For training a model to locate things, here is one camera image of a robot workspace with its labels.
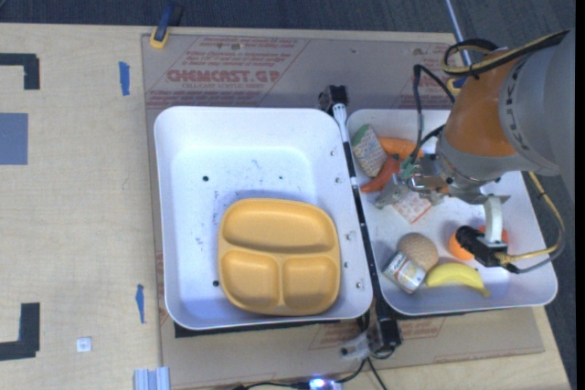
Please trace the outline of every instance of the green and grey sponge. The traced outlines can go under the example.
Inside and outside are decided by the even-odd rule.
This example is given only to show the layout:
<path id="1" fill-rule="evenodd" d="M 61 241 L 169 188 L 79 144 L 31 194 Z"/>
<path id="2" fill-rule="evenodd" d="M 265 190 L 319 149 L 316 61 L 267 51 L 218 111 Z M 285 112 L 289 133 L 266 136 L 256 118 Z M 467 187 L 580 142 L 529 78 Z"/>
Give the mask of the green and grey sponge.
<path id="1" fill-rule="evenodd" d="M 376 177 L 388 159 L 374 129 L 369 124 L 361 126 L 356 132 L 351 141 L 351 149 L 359 166 L 370 177 Z"/>

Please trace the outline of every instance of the white square marker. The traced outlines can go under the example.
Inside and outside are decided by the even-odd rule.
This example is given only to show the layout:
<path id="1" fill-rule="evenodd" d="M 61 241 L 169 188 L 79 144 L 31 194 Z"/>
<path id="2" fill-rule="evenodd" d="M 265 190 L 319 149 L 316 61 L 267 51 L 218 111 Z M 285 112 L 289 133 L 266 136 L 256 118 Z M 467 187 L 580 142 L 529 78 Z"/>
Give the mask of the white square marker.
<path id="1" fill-rule="evenodd" d="M 87 353 L 91 351 L 91 337 L 90 336 L 82 336 L 77 339 L 77 352 L 78 353 Z"/>

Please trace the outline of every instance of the robotic arm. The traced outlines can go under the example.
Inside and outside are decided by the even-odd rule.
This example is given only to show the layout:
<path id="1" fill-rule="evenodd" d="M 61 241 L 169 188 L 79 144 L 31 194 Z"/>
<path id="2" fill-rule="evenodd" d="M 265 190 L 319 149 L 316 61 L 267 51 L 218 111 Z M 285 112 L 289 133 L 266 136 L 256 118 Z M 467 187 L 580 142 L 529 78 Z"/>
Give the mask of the robotic arm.
<path id="1" fill-rule="evenodd" d="M 485 53 L 484 60 L 449 66 L 449 57 L 465 49 Z M 463 41 L 447 50 L 442 66 L 464 83 L 433 135 L 436 153 L 415 160 L 413 152 L 389 190 L 408 187 L 431 199 L 449 195 L 483 205 L 485 233 L 461 227 L 458 241 L 484 265 L 518 272 L 501 238 L 506 197 L 484 195 L 481 187 L 509 171 L 560 175 L 575 201 L 575 29 L 513 50 Z"/>

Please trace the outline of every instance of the brown round object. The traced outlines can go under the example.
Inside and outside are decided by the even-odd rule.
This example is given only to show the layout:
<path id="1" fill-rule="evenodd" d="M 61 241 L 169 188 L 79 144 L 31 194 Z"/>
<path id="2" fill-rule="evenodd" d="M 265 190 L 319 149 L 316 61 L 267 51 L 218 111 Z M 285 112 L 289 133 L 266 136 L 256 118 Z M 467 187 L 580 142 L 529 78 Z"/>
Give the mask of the brown round object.
<path id="1" fill-rule="evenodd" d="M 399 241 L 398 250 L 425 271 L 429 271 L 439 262 L 437 246 L 420 233 L 403 236 Z"/>

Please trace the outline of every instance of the tin can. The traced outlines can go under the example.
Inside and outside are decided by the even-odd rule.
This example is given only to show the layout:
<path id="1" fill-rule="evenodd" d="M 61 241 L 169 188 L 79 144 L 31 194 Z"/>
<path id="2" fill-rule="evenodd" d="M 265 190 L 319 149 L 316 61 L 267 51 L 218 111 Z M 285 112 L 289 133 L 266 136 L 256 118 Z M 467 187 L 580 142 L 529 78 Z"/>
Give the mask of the tin can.
<path id="1" fill-rule="evenodd" d="M 400 251 L 392 256 L 382 273 L 408 294 L 412 294 L 427 275 L 424 269 Z"/>

